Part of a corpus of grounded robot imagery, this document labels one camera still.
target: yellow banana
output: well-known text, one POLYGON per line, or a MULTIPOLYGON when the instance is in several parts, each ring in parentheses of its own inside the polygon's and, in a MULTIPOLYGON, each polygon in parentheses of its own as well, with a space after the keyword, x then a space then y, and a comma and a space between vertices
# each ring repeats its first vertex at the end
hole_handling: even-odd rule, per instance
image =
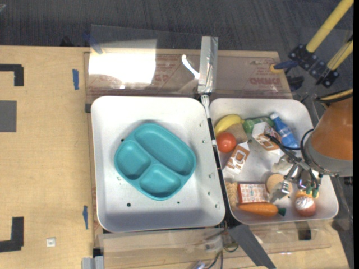
POLYGON ((226 115, 224 118, 219 120, 219 122, 214 127, 214 134, 217 136, 218 133, 224 132, 230 126, 236 123, 243 123, 244 120, 237 114, 229 114, 226 115))

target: carrot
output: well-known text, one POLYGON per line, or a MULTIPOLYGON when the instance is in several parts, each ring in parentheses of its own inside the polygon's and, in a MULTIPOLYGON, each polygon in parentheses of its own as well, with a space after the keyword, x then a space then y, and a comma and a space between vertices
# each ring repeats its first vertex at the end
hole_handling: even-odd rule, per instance
POLYGON ((240 210, 244 210, 247 212, 263 215, 263 216, 274 216, 276 214, 285 215, 285 208, 278 209, 272 203, 269 202, 255 202, 255 203, 247 203, 238 205, 240 210))

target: gray square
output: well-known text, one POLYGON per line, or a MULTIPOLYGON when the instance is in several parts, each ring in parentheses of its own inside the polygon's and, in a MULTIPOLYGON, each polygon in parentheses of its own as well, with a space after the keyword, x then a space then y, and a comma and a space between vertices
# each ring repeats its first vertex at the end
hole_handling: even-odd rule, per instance
POLYGON ((16 101, 0 101, 0 132, 16 132, 16 101))

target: wooden table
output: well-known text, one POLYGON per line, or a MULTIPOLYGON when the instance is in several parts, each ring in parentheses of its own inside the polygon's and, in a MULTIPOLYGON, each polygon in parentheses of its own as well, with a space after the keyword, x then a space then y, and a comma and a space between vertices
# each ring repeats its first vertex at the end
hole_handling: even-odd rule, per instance
MULTIPOLYGON (((0 100, 17 101, 16 132, 0 132, 0 240, 24 217, 24 246, 1 252, 1 268, 80 268, 94 245, 84 53, 89 48, 0 46, 1 64, 21 64, 24 86, 0 72, 0 100), (79 89, 73 84, 79 72, 79 89), (83 217, 88 208, 88 229, 83 217), (56 246, 47 247, 55 238, 56 246)), ((278 268, 348 268, 339 236, 331 247, 270 254, 278 268)), ((191 264, 171 268, 191 268, 191 264)), ((224 268, 253 267, 248 257, 224 268)))

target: small box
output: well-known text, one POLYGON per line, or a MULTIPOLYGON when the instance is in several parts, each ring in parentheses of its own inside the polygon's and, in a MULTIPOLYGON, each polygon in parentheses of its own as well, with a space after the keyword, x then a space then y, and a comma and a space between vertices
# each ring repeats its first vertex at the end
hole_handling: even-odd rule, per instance
POLYGON ((242 171, 243 166, 249 156, 249 153, 250 150, 248 147, 248 142, 243 142, 237 145, 234 148, 231 157, 229 158, 227 164, 223 169, 224 176, 227 178, 235 179, 233 178, 234 175, 237 175, 242 171))
POLYGON ((265 135, 270 135, 276 138, 279 142, 282 140, 279 133, 272 128, 267 122, 262 122, 254 125, 252 137, 266 150, 280 153, 279 146, 270 140, 265 135))
POLYGON ((238 183, 238 199, 240 204, 268 202, 265 184, 238 183))

